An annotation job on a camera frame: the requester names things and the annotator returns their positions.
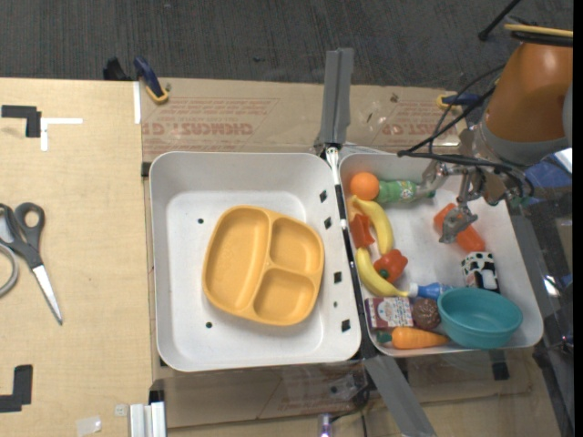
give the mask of gray carpet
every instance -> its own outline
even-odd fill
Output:
[[[321,83],[326,50],[355,49],[354,84],[457,89],[518,45],[497,25],[512,0],[0,0],[0,76]],[[574,0],[522,0],[511,15],[573,28]]]

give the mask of white tray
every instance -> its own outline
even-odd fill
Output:
[[[362,337],[350,266],[332,173],[322,159],[169,152],[154,160],[149,176],[157,343],[168,366],[193,372],[336,362],[358,351]],[[320,293],[311,315],[299,324],[277,327],[235,317],[203,293],[210,235],[224,211],[242,204],[299,219],[322,238]]]
[[[343,193],[349,196],[351,177],[360,171],[368,171],[379,179],[395,179],[421,182],[421,175],[429,160],[421,158],[398,158],[388,153],[354,153],[341,160],[340,176]],[[434,281],[464,286],[461,261],[466,253],[456,244],[439,242],[439,234],[433,226],[433,217],[445,205],[455,202],[460,186],[459,177],[450,177],[443,187],[437,190],[432,199],[417,200],[414,203],[384,204],[385,211],[394,230],[394,246],[409,259],[404,274],[395,285],[404,290],[410,282],[427,285]],[[486,243],[486,250],[492,252],[496,264],[496,274],[500,292],[522,310],[524,319],[505,348],[532,346],[543,334],[543,321],[535,294],[528,278],[520,248],[506,208],[501,202],[495,207],[478,199],[469,203],[478,220],[473,223],[477,232]],[[372,249],[372,259],[379,257]],[[362,287],[363,299],[373,295]],[[453,342],[440,347],[397,350],[378,343],[369,331],[376,348],[395,357],[413,357],[426,354],[467,351]]]

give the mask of scissor blade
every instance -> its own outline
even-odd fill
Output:
[[[38,281],[38,284],[40,285],[40,288],[45,295],[46,302],[53,311],[53,314],[55,314],[56,320],[59,324],[63,325],[63,317],[61,316],[61,311],[56,304],[55,293],[53,292],[53,287],[51,286],[51,282],[48,279],[45,266],[37,266],[33,269],[33,272],[35,273],[36,280]]]

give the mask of yellow cable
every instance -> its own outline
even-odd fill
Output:
[[[509,31],[516,31],[521,33],[544,34],[545,36],[559,36],[573,38],[573,31],[565,29],[554,29],[552,27],[541,27],[538,25],[504,25],[505,29]]]

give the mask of teal bowl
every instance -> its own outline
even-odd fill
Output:
[[[522,323],[522,311],[514,302],[480,288],[448,290],[437,307],[445,333],[464,348],[500,348]]]

